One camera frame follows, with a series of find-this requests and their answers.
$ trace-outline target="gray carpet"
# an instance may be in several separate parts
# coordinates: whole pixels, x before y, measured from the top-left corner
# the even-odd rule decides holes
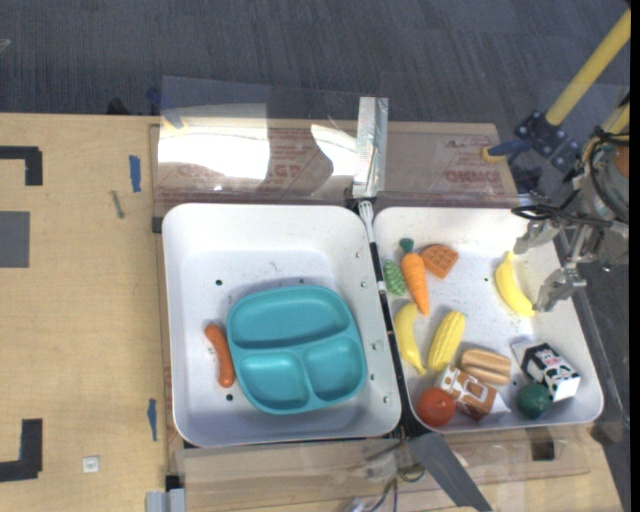
[[[550,106],[622,0],[0,0],[0,111],[152,112],[163,76],[390,98],[390,118],[493,122]],[[583,141],[626,94],[630,45],[565,121]],[[547,171],[558,181],[553,169]],[[558,189],[550,186],[549,190]],[[629,274],[585,269],[610,365],[600,439],[630,510]]]

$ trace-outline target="teal plastic plate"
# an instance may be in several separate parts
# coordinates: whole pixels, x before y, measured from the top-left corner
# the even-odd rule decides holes
[[[354,396],[367,373],[353,315],[322,286],[275,288],[236,302],[227,341],[247,399],[271,414],[297,414]]]

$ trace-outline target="hot dog bun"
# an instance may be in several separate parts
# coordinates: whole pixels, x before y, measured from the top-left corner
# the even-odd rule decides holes
[[[501,354],[473,348],[462,354],[460,367],[482,382],[504,386],[511,380],[511,360]]]

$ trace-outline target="toy milk carton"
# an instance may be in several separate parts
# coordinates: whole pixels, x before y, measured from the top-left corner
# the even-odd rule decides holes
[[[458,411],[475,420],[480,420],[487,414],[510,412],[495,388],[483,384],[455,366],[447,366],[438,375],[435,386],[451,395]]]
[[[548,343],[523,341],[511,348],[522,371],[535,382],[544,384],[554,402],[576,394],[580,374]]]

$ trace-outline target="yellow banana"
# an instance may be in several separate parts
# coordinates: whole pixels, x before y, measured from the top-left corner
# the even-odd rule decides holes
[[[513,272],[513,253],[508,252],[496,269],[496,286],[504,301],[516,313],[522,316],[533,316],[535,310],[531,301],[522,293]]]
[[[412,365],[420,375],[427,373],[420,359],[420,351],[416,345],[416,338],[413,335],[413,322],[418,314],[418,305],[409,302],[400,308],[393,319],[396,330],[396,341],[400,349],[400,356],[407,363]]]

